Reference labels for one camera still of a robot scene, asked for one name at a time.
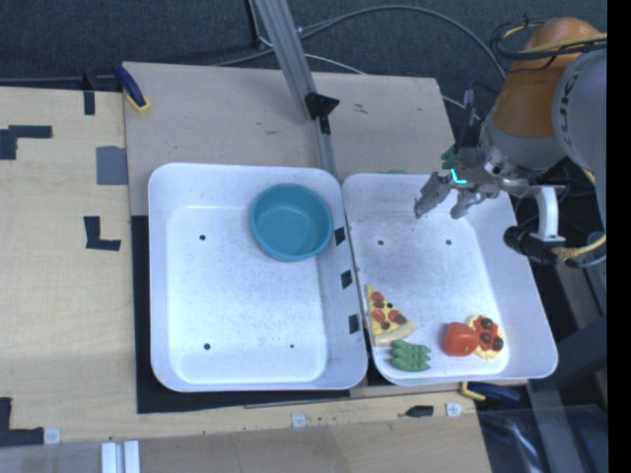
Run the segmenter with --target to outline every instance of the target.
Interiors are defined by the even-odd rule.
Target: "wooden table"
[[[139,78],[156,70],[151,65],[128,66]],[[178,74],[199,77],[194,69],[203,67],[181,71],[181,67],[174,68]],[[222,77],[230,70],[206,72]],[[233,74],[243,82],[244,72]],[[428,144],[428,157],[436,157],[436,152],[448,148],[451,130],[434,80],[351,77],[344,84],[342,76],[315,75],[325,95],[349,100],[345,90],[361,94],[344,110],[344,104],[340,105],[338,119],[331,116],[334,135],[343,135],[344,128],[353,127],[354,134],[347,133],[352,140],[366,137],[368,130],[363,128],[373,128],[373,133],[377,131],[380,138],[387,139],[395,132],[392,121],[404,115],[405,134],[419,131],[418,138],[422,139],[423,132],[430,131],[436,136]],[[278,106],[289,99],[279,87],[279,72],[259,72],[252,79],[256,83],[272,81]],[[160,115],[162,103],[169,97],[156,91],[159,83],[141,86],[146,87],[152,102],[154,113],[150,117],[156,118],[152,124],[160,125],[156,114]],[[201,81],[195,86],[196,90],[208,89]],[[410,92],[417,95],[416,100],[395,103],[389,98],[398,94],[402,101]],[[452,461],[454,465],[466,464],[468,471],[490,471],[474,404],[458,394],[454,385],[403,388],[360,384],[352,389],[350,398],[342,400],[137,414],[129,221],[130,213],[146,213],[143,187],[147,172],[167,157],[156,148],[141,152],[144,137],[138,123],[143,114],[130,112],[121,94],[96,92],[94,96],[96,111],[86,114],[84,93],[80,91],[0,88],[0,129],[43,125],[51,126],[53,133],[50,139],[18,139],[16,159],[0,161],[0,396],[13,398],[12,429],[55,428],[64,443],[194,436],[214,440],[231,436],[234,441],[245,439],[234,438],[241,432],[291,432],[291,416],[300,413],[307,428],[320,429],[342,447],[349,471],[370,471],[370,454],[379,455],[378,450],[370,452],[370,439],[387,435],[399,436],[401,446],[408,443],[410,447],[401,452],[397,463],[414,464],[420,456],[428,460],[430,454],[437,464]],[[184,111],[184,122],[180,122],[182,131],[201,138],[204,130],[198,126],[196,105],[190,100],[178,103],[189,107]],[[377,126],[366,117],[371,110]],[[276,140],[276,153],[257,155],[243,164],[272,164],[289,149],[299,157],[296,166],[316,166],[313,155],[278,145],[283,132],[285,137],[295,135],[292,125],[303,125],[304,121],[292,122],[293,116],[284,118],[277,113],[266,112],[265,116],[266,120],[250,123],[261,122],[256,125],[262,126],[260,135]],[[360,117],[366,118],[367,126],[356,126]],[[229,117],[220,124],[231,120]],[[349,141],[337,142],[334,151],[345,175],[366,163],[381,171],[429,172],[427,167],[436,168],[436,158],[422,163],[422,159],[409,154],[403,161],[388,155],[380,161],[363,161],[361,156],[351,156]],[[169,159],[174,161],[187,156],[195,161],[206,159],[194,151],[188,155],[190,149],[178,149],[173,142],[169,145],[167,139],[164,146],[171,150]],[[315,144],[308,141],[297,145],[315,150]],[[127,150],[128,185],[98,184],[96,149],[104,147]],[[219,159],[217,156],[216,162],[235,159],[230,153]],[[100,218],[101,238],[120,240],[119,250],[86,248],[87,216]],[[445,417],[447,403],[458,403],[463,414]],[[429,421],[401,419],[401,414],[414,405],[433,405],[435,417]],[[460,443],[460,452],[437,454],[436,447],[440,450],[447,436]],[[419,437],[423,437],[423,446],[418,443]],[[384,462],[374,465],[372,470],[382,471]]]

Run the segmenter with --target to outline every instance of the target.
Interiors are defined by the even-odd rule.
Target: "white tray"
[[[342,184],[366,316],[370,284],[418,326],[406,340],[432,351],[429,370],[403,372],[390,363],[390,347],[373,347],[378,370],[398,385],[550,375],[557,350],[529,264],[503,242],[504,230],[516,223],[508,195],[454,220],[452,191],[417,220],[414,200],[428,178],[360,173]],[[505,348],[495,360],[443,351],[447,325],[475,313],[495,319],[504,330]]]
[[[281,182],[329,205],[336,234],[285,263],[249,205]],[[368,354],[339,182],[321,169],[168,164],[149,180],[151,363],[173,390],[345,389]]]

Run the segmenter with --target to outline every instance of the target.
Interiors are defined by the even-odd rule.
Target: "green light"
[[[456,184],[466,184],[466,178],[457,178],[456,171],[454,169],[451,169],[451,170],[452,170],[452,179],[454,180]]]

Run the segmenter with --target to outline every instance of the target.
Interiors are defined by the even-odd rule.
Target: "blue bowl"
[[[252,203],[249,220],[256,241],[280,261],[301,261],[322,252],[333,233],[328,205],[298,184],[277,184]]]

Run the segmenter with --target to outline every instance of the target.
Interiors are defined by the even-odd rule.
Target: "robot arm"
[[[414,213],[420,218],[452,189],[458,193],[455,219],[500,191],[534,197],[538,232],[520,233],[515,227],[505,233],[505,241],[534,260],[554,263],[574,254],[564,250],[565,240],[557,234],[556,197],[563,186],[536,180],[564,158],[595,183],[606,229],[606,35],[574,18],[535,24],[477,139],[456,142],[443,155],[450,172],[431,175]]]

